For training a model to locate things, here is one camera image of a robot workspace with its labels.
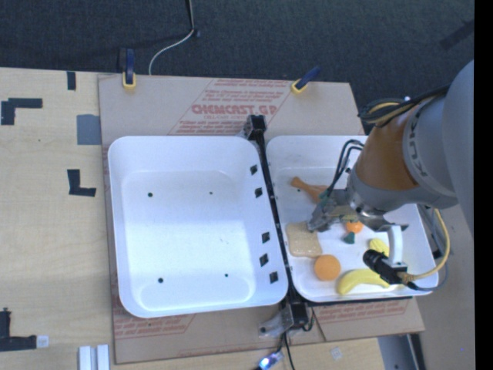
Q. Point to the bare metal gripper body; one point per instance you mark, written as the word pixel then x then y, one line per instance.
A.
pixel 341 206

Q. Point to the yellow toy corn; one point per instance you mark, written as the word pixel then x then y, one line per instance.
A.
pixel 378 246

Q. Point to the beige toy bread slice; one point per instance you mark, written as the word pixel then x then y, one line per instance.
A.
pixel 303 242

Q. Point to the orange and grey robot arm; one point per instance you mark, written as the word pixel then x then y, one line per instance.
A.
pixel 431 145

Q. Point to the yellow banana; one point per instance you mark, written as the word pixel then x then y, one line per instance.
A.
pixel 358 279

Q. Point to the white plastic tray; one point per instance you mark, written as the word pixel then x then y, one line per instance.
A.
pixel 385 280
pixel 185 226

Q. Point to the brown cardboard board red print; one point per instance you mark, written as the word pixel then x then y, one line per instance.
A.
pixel 161 102

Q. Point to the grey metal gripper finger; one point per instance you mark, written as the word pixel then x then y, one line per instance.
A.
pixel 325 225
pixel 314 223

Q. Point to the thin black rod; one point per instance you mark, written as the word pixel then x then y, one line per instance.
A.
pixel 274 206

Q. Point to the black cylinder on white bracket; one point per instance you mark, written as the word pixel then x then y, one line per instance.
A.
pixel 379 262

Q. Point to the small orange toy tangerine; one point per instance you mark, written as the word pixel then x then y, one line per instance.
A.
pixel 354 227

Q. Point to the small green toy piece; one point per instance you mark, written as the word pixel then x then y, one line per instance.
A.
pixel 349 238

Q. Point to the orange toy ball fruit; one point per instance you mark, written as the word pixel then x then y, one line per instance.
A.
pixel 327 267

